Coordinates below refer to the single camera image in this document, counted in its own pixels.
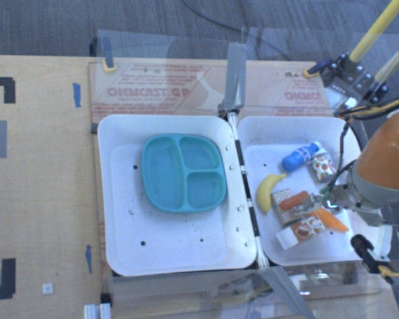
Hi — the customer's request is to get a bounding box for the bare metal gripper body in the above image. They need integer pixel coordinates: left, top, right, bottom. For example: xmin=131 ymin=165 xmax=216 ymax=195
xmin=321 ymin=183 xmax=357 ymax=212

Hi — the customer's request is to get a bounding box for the orange sausage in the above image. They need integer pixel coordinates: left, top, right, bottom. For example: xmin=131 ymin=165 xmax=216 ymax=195
xmin=278 ymin=191 xmax=310 ymax=212

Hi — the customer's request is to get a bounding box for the patterned white and orange box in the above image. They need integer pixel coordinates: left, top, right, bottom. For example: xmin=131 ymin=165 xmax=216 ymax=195
xmin=271 ymin=188 xmax=309 ymax=227

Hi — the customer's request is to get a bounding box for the white packet with brown print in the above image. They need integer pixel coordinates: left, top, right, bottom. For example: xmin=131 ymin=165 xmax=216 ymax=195
xmin=275 ymin=218 xmax=327 ymax=251

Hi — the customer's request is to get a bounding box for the orange carrot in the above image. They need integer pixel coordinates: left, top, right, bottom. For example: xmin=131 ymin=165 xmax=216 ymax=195
xmin=311 ymin=207 xmax=350 ymax=233

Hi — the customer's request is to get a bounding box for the white carton with strawberry print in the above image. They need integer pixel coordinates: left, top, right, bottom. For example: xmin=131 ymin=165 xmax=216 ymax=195
xmin=307 ymin=148 xmax=338 ymax=183

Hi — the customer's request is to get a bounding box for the blue plastic bottle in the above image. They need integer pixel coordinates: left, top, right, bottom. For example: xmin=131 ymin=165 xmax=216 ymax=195
xmin=281 ymin=141 xmax=322 ymax=173

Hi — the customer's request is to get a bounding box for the yellow banana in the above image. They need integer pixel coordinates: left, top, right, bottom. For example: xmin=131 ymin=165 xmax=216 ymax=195
xmin=256 ymin=173 xmax=287 ymax=213

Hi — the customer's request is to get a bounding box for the white plastic tray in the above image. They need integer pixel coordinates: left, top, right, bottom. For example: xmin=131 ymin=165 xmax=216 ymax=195
xmin=96 ymin=114 xmax=258 ymax=277
xmin=236 ymin=116 xmax=392 ymax=267

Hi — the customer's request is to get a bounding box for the blue divided plate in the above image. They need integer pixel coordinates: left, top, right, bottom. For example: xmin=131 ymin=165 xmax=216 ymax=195
xmin=141 ymin=133 xmax=227 ymax=213

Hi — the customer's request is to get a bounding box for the brown cardboard board, red print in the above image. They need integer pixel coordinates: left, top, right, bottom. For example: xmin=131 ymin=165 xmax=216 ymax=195
xmin=88 ymin=57 xmax=386 ymax=300

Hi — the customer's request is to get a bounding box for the black cylinder on white bracket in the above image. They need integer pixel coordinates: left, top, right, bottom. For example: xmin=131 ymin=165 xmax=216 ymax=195
xmin=350 ymin=224 xmax=394 ymax=275

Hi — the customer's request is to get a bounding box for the black block with thin wires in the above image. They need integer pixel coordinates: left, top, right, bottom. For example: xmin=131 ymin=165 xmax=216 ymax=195
xmin=217 ymin=100 xmax=244 ymax=119

